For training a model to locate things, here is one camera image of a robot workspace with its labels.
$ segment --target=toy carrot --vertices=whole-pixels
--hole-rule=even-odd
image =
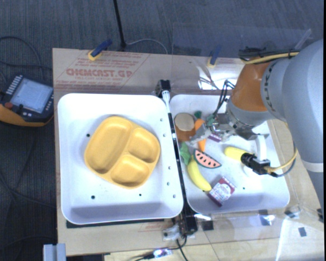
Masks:
[[[201,125],[205,123],[205,121],[201,118],[202,117],[201,111],[195,112],[195,117],[197,118],[195,121],[195,131],[197,131],[197,129],[200,128]],[[205,151],[205,144],[206,144],[206,139],[198,141],[198,147],[202,152]]]

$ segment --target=yellow cable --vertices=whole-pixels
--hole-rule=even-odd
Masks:
[[[263,62],[271,61],[271,60],[278,59],[278,58],[296,56],[298,53],[299,52],[281,53],[281,54],[270,55],[270,56],[266,56],[266,57],[262,57],[262,58],[257,58],[254,60],[243,60],[243,59],[241,59],[241,60],[245,64],[258,64],[258,63],[263,63]]]
[[[288,165],[290,165],[290,164],[294,161],[294,159],[296,158],[297,154],[298,154],[298,150],[297,150],[297,148],[294,148],[293,156],[292,156],[292,158],[291,158],[288,162],[286,162],[285,164],[280,165],[280,166],[278,166],[278,167],[266,166],[266,167],[264,167],[264,168],[268,171],[269,174],[270,174],[271,172],[276,171],[276,170],[283,169],[283,168],[287,167]]]

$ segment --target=controller screen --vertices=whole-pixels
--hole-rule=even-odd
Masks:
[[[50,86],[23,78],[10,102],[42,113],[52,92],[53,88]]]

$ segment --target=yellow banana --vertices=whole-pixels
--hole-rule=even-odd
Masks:
[[[224,154],[227,157],[233,158],[235,160],[238,160],[241,162],[241,156],[245,153],[249,153],[247,151],[241,150],[239,148],[236,147],[232,147],[232,146],[228,146],[225,150],[224,150]]]
[[[199,187],[201,190],[204,191],[210,191],[212,189],[211,185],[208,183],[208,181],[203,177],[203,175],[200,173],[198,164],[195,161],[195,159],[192,157],[188,166],[187,171],[190,175],[191,180],[194,182],[194,184]]]

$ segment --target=yellow plate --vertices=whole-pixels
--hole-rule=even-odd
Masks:
[[[160,150],[159,141],[151,132],[130,120],[112,116],[94,132],[84,160],[104,180],[133,189],[150,177]]]

